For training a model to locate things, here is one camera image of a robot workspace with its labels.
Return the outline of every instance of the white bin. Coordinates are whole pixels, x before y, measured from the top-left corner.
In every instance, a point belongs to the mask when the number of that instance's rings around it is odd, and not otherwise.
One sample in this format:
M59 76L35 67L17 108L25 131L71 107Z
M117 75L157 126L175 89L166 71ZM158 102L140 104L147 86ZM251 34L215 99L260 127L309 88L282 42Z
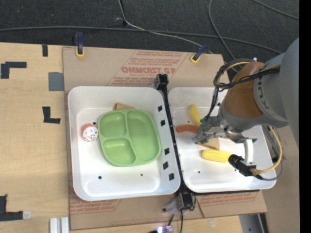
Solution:
M189 124L189 107L196 104L202 117L209 112L214 88L205 87L179 87L172 89L168 94L171 115L174 128L178 125ZM220 92L218 102L222 102L226 91ZM215 106L212 116L218 113ZM257 169L271 167L272 160L264 138L261 126L255 126L243 133L245 137L257 138L254 143L254 162ZM206 147L195 144L192 138L194 133L175 132L176 143L179 153L182 175L186 186L197 193L246 191L268 189L274 186L275 181L262 181L253 176L245 177L235 170L229 163L209 161L201 156ZM244 157L243 144L234 144L229 139L220 139L220 149L232 152ZM265 178L274 178L274 170L262 174Z
M81 127L97 123L117 102L145 110L152 116L162 148L155 161L139 166L113 166L105 159L99 139L83 140ZM80 86L69 92L68 104L73 187L81 199L123 199L177 191L180 176L160 92L149 87Z

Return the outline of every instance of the cardboard box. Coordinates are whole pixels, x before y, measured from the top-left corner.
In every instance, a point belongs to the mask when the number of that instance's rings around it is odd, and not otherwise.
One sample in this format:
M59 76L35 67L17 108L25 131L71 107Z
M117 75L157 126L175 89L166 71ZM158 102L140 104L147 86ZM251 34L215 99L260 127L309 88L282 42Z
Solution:
M193 53L85 48L78 58L75 47L63 48L67 149L69 168L70 227L72 230L151 222L168 222L171 215L161 207L174 199L174 194L144 198L84 201L72 186L67 97L77 86L153 86L156 75L166 73L168 90L174 87L213 87L213 79L224 64L222 56L202 54L198 63L190 62ZM266 212L261 191L197 196L193 211L185 220Z

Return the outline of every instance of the table surface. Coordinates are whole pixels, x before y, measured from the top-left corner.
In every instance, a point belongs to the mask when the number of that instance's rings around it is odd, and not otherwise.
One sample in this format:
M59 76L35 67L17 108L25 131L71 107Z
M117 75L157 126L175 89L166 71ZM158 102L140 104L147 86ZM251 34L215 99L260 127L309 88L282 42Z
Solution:
M0 222L0 232L48 232L50 218L69 216L64 92L49 91L48 73L63 72L62 46L0 43L0 63L27 62L0 79L0 196L8 194L8 212L30 211L31 219ZM43 123L43 106L60 124ZM279 130L287 161L276 185L264 191L269 232L299 232L298 149L288 127ZM186 220L183 232L241 233L238 216ZM145 233L158 223L79 233ZM173 222L179 231L180 221Z

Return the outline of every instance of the black hole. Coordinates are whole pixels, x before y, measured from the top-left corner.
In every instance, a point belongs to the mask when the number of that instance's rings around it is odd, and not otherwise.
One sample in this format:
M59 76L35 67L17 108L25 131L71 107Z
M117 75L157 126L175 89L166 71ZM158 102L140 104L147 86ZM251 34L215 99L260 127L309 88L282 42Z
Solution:
M173 173L169 174L169 179L170 179L170 181L174 179L174 174Z
M168 162L163 164L163 170L167 169L168 167L169 167L169 163Z

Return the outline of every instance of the plastic container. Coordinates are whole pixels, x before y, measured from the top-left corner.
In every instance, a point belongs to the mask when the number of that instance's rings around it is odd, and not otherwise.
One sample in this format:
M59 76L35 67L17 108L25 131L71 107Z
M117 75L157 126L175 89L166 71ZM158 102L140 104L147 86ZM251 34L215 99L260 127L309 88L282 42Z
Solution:
M172 89L168 94L173 126L192 124L189 116L189 107L196 104L202 117L209 112L214 88L180 87ZM222 102L226 91L219 93L218 102ZM218 106L212 116L218 113ZM261 126L255 126L243 133L245 137L257 138L254 143L254 162L257 169L271 167L271 156L264 138ZM192 138L195 133L175 131L180 165L186 186L197 193L212 193L226 191L245 191L268 189L274 186L275 181L262 181L250 176L245 177L236 171L229 163L218 163L204 159L201 154L206 147L195 144ZM244 156L243 144L235 144L229 139L220 139L220 149ZM274 170L264 173L265 178L274 178Z
M86 142L81 127L122 103L149 113L159 135L158 158L139 166L115 166L105 158L99 139ZM172 194L180 186L163 97L149 87L80 86L68 96L73 187L83 200L110 200Z
M146 111L110 111L99 118L98 125L102 150L111 164L136 166L159 157L160 137L152 117Z

